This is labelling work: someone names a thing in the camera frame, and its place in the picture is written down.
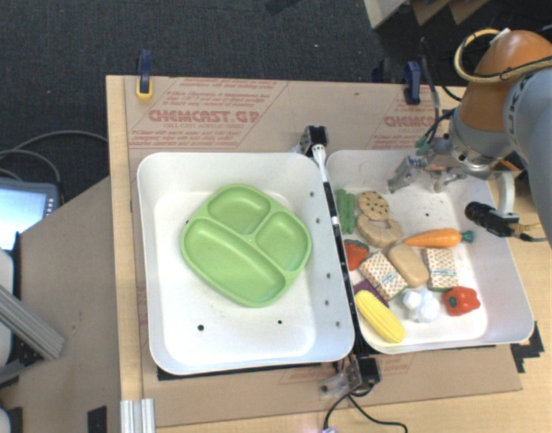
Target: orange carrot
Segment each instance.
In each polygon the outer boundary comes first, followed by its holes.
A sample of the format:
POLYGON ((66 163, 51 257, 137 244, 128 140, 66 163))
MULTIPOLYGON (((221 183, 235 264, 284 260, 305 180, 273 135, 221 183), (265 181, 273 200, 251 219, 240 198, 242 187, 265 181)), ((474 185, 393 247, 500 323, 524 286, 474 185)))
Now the orange carrot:
POLYGON ((472 231, 464 231, 461 233, 452 227, 445 227, 413 235, 407 239, 404 239, 403 242, 404 244, 412 245, 414 247, 447 248, 454 247, 455 245, 460 244, 461 241, 471 243, 473 238, 472 231))

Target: yellow corn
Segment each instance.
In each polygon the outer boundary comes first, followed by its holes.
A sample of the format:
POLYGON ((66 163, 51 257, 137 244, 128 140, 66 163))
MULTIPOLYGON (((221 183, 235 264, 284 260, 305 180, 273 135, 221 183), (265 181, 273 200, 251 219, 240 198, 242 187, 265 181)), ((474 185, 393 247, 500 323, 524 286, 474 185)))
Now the yellow corn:
POLYGON ((399 319, 371 292, 360 290, 354 297, 356 308, 378 334, 390 343, 400 343, 406 332, 399 319))

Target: wooden table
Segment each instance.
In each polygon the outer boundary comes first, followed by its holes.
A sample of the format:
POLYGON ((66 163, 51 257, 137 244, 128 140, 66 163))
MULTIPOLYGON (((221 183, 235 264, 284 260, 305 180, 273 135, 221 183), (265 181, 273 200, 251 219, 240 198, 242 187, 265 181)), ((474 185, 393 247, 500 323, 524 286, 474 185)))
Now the wooden table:
MULTIPOLYGON (((110 147, 110 177, 114 216, 115 280, 121 399, 144 398, 133 261, 133 221, 130 213, 131 187, 125 122, 124 78, 108 77, 106 94, 110 147)), ((519 190, 515 211, 523 223, 537 220, 526 189, 519 190)), ((405 423, 409 431, 463 432, 550 432, 552 431, 552 252, 545 243, 527 244, 510 240, 515 263, 529 297, 544 353, 527 359, 521 376, 523 390, 456 399, 439 399, 368 409, 377 419, 405 423)), ((394 427, 373 426, 355 409, 341 404, 331 419, 340 432, 398 431, 394 427)), ((207 424, 158 428, 166 433, 190 432, 319 432, 324 411, 277 417, 221 421, 207 424)))

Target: dark floor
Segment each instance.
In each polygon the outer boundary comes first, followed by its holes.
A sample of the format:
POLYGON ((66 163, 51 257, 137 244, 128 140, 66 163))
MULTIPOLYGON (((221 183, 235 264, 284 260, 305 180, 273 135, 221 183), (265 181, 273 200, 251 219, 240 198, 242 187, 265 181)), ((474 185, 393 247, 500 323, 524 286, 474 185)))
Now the dark floor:
MULTIPOLYGON (((0 0, 0 151, 57 130, 106 135, 105 77, 134 74, 141 48, 154 75, 368 82, 384 60, 384 81, 400 83, 424 37, 436 83, 450 86, 464 84, 451 56, 471 31, 547 24, 552 0, 492 0, 461 25, 445 9, 423 27, 404 6, 377 30, 363 0, 0 0)), ((28 149, 58 167, 66 200, 108 174, 96 139, 28 149)), ((53 177, 28 155, 0 168, 53 177)))

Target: screen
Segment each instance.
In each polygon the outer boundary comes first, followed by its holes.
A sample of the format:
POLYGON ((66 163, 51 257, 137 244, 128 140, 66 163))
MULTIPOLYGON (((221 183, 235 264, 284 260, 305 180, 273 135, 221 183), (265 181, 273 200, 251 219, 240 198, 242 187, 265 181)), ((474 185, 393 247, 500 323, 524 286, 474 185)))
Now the screen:
POLYGON ((22 233, 44 217, 47 197, 43 193, 0 188, 0 247, 14 248, 15 234, 22 233))

